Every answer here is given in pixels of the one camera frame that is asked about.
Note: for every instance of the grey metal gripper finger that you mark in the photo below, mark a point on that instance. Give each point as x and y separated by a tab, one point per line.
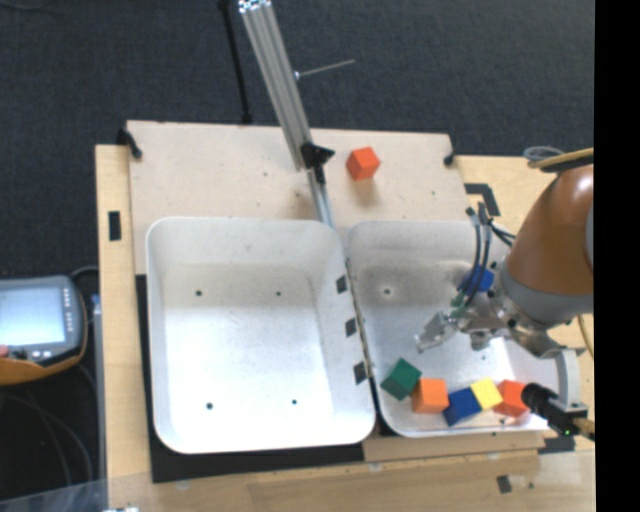
427	342
441	320

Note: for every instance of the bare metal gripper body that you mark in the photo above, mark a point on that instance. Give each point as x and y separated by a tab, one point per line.
492	320

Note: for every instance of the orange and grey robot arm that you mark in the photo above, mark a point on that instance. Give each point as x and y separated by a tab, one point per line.
555	240

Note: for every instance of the green cube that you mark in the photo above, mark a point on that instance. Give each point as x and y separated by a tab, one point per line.
400	380

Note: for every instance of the white plastic tray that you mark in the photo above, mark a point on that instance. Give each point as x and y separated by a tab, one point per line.
415	280
240	340

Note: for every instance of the orange cube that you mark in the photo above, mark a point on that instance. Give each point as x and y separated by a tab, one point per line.
362	164
430	396

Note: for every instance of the blue cube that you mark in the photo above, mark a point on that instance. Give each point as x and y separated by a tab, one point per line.
461	406

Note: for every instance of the yellow cube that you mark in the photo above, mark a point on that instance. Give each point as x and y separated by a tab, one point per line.
486	394

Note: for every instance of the red cube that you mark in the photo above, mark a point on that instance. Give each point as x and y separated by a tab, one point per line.
511	399

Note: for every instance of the pale wood board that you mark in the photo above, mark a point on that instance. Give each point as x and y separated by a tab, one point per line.
225	170

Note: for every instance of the black cylinder on white bracket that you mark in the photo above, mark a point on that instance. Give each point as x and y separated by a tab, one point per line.
550	405

